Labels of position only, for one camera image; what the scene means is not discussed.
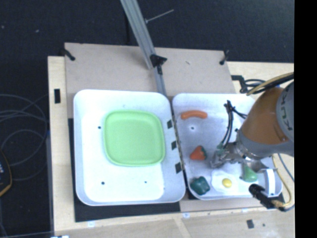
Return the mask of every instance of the toy sink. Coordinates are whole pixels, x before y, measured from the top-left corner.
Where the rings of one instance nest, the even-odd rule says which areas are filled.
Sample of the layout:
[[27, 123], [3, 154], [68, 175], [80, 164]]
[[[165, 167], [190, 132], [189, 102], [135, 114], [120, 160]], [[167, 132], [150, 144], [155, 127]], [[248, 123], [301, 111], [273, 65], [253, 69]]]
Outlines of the toy sink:
[[[74, 143], [76, 192], [85, 204], [165, 203], [184, 196], [170, 103], [159, 93], [78, 92]], [[121, 152], [129, 148], [132, 159]]]
[[[240, 179], [241, 164], [212, 170], [210, 160], [223, 138], [228, 117], [223, 106], [227, 100], [247, 114], [254, 100], [239, 94], [179, 94], [170, 101], [162, 94], [110, 90], [82, 90], [74, 97], [74, 143], [76, 192], [92, 206], [177, 202], [188, 183], [204, 177], [211, 189], [197, 194], [198, 199], [213, 200], [251, 197], [249, 182]], [[206, 119], [182, 119], [181, 114], [200, 110]], [[234, 128], [242, 118], [235, 116]], [[203, 145], [207, 159], [189, 158]], [[270, 158], [263, 163], [273, 168]], [[217, 179], [231, 177], [234, 189], [217, 189]], [[279, 178], [275, 179], [282, 189]], [[265, 177], [255, 182], [265, 186]]]

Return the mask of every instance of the black carpet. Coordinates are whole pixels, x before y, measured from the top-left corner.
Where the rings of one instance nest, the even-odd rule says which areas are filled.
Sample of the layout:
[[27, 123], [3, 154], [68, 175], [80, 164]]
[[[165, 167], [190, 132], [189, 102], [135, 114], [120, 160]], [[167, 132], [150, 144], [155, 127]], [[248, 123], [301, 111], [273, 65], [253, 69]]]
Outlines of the black carpet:
[[[295, 0], [138, 1], [146, 19], [174, 10], [148, 23], [156, 47], [229, 50], [229, 61], [294, 62]], [[0, 0], [0, 145], [9, 163], [22, 162], [0, 198], [0, 236], [51, 229], [46, 122], [34, 106], [28, 116], [1, 119], [13, 114], [2, 111], [28, 104], [8, 94], [31, 102], [43, 96], [37, 104], [49, 119], [47, 56], [58, 56], [65, 42], [125, 45], [119, 0]]]

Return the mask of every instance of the metal pole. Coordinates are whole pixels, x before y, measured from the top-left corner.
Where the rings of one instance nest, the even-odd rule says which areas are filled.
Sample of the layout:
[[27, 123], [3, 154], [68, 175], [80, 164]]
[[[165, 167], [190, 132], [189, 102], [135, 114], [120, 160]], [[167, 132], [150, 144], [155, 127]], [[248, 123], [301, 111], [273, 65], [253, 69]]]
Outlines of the metal pole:
[[129, 20], [134, 36], [143, 52], [148, 69], [152, 69], [157, 83], [158, 92], [166, 96], [166, 89], [162, 74], [154, 68], [151, 62], [151, 55], [156, 55], [155, 49], [146, 27], [144, 18], [137, 0], [120, 0], [125, 14]]

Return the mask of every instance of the black cable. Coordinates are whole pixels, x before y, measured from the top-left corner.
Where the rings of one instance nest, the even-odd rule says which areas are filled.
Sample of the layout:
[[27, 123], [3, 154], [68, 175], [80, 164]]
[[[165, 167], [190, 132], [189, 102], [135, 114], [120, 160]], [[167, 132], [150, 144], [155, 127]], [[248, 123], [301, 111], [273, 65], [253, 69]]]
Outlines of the black cable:
[[295, 208], [295, 203], [291, 207], [286, 208], [286, 209], [284, 207], [280, 207], [279, 210], [282, 211], [282, 212], [288, 212], [288, 211], [290, 211], [290, 210], [292, 210], [294, 208]]
[[246, 86], [255, 86], [255, 85], [259, 85], [259, 84], [261, 84], [261, 83], [264, 83], [265, 82], [265, 80], [262, 80], [262, 79], [247, 79], [247, 80], [245, 80], [244, 81], [244, 84], [246, 85]]
[[273, 87], [275, 87], [275, 86], [278, 86], [278, 85], [280, 85], [280, 84], [283, 84], [283, 83], [285, 83], [285, 82], [287, 82], [287, 81], [290, 81], [290, 80], [293, 80], [293, 79], [294, 79], [294, 74], [291, 74], [291, 75], [289, 75], [289, 76], [286, 76], [286, 77], [284, 77], [284, 78], [281, 78], [281, 79], [278, 79], [278, 80], [276, 80], [276, 81], [271, 82], [270, 84], [264, 86], [262, 89], [260, 89], [260, 90], [258, 90], [258, 91], [255, 91], [253, 94], [262, 93], [262, 92], [264, 92], [264, 91], [266, 91], [266, 90], [268, 90], [268, 89], [271, 89], [271, 88], [273, 88]]
[[232, 107], [232, 111], [234, 112], [234, 113], [236, 113], [238, 116], [240, 116], [241, 118], [243, 118], [243, 119], [245, 119], [245, 118], [247, 118], [247, 114], [243, 114], [243, 113], [240, 113], [240, 112], [238, 112], [237, 110], [236, 110], [236, 107]]
[[224, 104], [224, 107], [227, 110], [228, 113], [228, 127], [227, 127], [227, 131], [221, 141], [222, 144], [222, 148], [224, 149], [227, 144], [229, 143], [230, 137], [231, 137], [231, 133], [232, 133], [232, 127], [233, 127], [233, 109], [232, 109], [232, 105], [231, 102], [229, 100], [227, 100], [227, 103]]
[[[1, 111], [0, 114], [2, 119], [0, 119], [0, 122], [3, 122], [5, 120], [8, 120], [8, 119], [15, 119], [17, 117], [29, 117], [29, 118], [34, 118], [34, 119], [37, 119], [39, 121], [42, 121], [44, 122], [44, 132], [43, 134], [40, 134], [38, 133], [37, 131], [35, 130], [31, 130], [31, 129], [20, 129], [20, 130], [16, 130], [15, 132], [11, 133], [9, 136], [7, 136], [4, 141], [2, 142], [0, 148], [3, 149], [5, 144], [7, 143], [7, 141], [13, 137], [14, 135], [18, 134], [18, 133], [21, 133], [21, 132], [28, 132], [28, 133], [33, 133], [33, 134], [36, 134], [38, 135], [40, 138], [41, 138], [41, 142], [40, 144], [38, 145], [38, 147], [36, 148], [36, 150], [28, 157], [26, 157], [25, 159], [21, 160], [21, 161], [18, 161], [18, 162], [15, 162], [15, 163], [9, 163], [9, 166], [10, 167], [14, 167], [14, 166], [17, 166], [17, 165], [21, 165], [23, 163], [25, 163], [26, 161], [28, 161], [29, 159], [31, 159], [32, 157], [34, 157], [38, 151], [40, 150], [40, 148], [43, 146], [45, 140], [46, 140], [46, 137], [47, 137], [47, 131], [48, 131], [48, 120], [43, 112], [43, 110], [36, 104], [38, 101], [40, 101], [41, 99], [43, 99], [44, 97], [48, 96], [48, 94], [45, 94], [43, 96], [41, 96], [40, 98], [36, 99], [35, 101], [30, 101], [24, 97], [20, 97], [20, 96], [16, 96], [16, 95], [11, 95], [11, 94], [0, 94], [0, 97], [8, 97], [8, 98], [16, 98], [16, 99], [19, 99], [19, 100], [23, 100], [25, 102], [28, 102], [28, 105], [26, 105], [24, 108], [22, 108], [21, 110], [5, 110], [5, 111]], [[29, 113], [29, 112], [26, 112], [26, 110], [29, 108], [29, 107], [32, 107], [34, 106], [40, 113], [41, 113], [41, 116], [36, 116], [32, 113]], [[35, 172], [33, 175], [30, 175], [26, 178], [13, 178], [13, 180], [15, 181], [22, 181], [22, 180], [27, 180], [27, 179], [31, 179], [33, 177], [35, 177], [36, 175], [38, 175], [46, 166], [46, 163], [45, 165], [43, 165], [40, 170], [38, 172]]]

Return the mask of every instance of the toy egg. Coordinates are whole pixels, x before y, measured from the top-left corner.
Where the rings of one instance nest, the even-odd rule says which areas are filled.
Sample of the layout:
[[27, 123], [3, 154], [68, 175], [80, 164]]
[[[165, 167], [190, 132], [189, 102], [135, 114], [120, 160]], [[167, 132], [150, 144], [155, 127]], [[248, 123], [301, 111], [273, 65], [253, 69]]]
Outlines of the toy egg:
[[232, 195], [238, 190], [238, 181], [235, 176], [217, 169], [211, 173], [211, 185], [216, 191], [224, 194]]

